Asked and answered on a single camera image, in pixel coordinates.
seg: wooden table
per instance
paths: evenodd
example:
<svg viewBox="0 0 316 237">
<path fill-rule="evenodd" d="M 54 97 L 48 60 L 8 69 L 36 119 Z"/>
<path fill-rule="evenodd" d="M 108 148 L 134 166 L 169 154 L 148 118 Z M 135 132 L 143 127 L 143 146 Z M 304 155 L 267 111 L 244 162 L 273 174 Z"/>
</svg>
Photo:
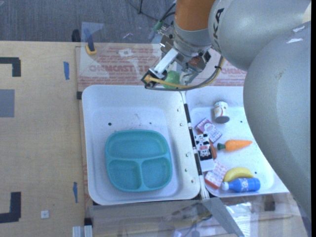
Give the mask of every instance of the wooden table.
<svg viewBox="0 0 316 237">
<path fill-rule="evenodd" d="M 84 225 L 76 46 L 0 42 L 0 57 L 21 63 L 19 75 L 10 60 L 0 59 L 0 237 L 66 237 Z M 223 202 L 235 206 L 243 199 Z M 265 197 L 256 198 L 254 211 L 235 215 L 239 227 L 247 226 L 249 236 L 307 236 L 291 195 L 275 195 L 274 201 L 276 210 L 266 211 Z"/>
</svg>

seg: yellow clip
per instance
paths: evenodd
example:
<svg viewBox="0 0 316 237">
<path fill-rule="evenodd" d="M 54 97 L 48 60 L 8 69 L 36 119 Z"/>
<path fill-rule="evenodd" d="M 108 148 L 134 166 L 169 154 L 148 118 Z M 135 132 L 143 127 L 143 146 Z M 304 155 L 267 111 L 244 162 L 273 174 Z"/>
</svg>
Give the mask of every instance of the yellow clip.
<svg viewBox="0 0 316 237">
<path fill-rule="evenodd" d="M 88 44 L 85 45 L 85 50 L 87 51 L 88 55 L 94 55 L 97 53 L 97 49 L 94 47 L 94 51 L 91 51 Z"/>
</svg>

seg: gray square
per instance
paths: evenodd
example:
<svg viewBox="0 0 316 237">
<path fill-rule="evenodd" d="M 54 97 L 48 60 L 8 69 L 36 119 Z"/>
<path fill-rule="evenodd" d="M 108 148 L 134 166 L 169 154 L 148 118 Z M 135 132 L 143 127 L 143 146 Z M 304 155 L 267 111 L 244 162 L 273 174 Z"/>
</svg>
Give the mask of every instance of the gray square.
<svg viewBox="0 0 316 237">
<path fill-rule="evenodd" d="M 0 118 L 14 117 L 14 89 L 0 89 Z"/>
</svg>

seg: small white block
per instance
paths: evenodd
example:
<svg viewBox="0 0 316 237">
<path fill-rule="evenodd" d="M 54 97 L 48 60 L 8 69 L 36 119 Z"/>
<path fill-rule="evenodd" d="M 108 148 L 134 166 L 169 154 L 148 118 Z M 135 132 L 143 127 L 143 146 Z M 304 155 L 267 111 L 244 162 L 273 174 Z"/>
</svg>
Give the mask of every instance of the small white block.
<svg viewBox="0 0 316 237">
<path fill-rule="evenodd" d="M 41 219 L 48 219 L 49 218 L 49 211 L 41 211 L 40 212 L 40 218 Z"/>
</svg>

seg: can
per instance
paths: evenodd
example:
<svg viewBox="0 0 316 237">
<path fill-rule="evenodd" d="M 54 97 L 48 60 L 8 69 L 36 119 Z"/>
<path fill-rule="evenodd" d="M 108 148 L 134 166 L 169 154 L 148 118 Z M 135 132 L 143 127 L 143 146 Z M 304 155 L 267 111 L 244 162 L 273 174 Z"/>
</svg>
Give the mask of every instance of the can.
<svg viewBox="0 0 316 237">
<path fill-rule="evenodd" d="M 216 102 L 214 104 L 214 116 L 215 122 L 219 124 L 223 124 L 229 121 L 228 116 L 228 104 L 223 101 Z"/>
</svg>

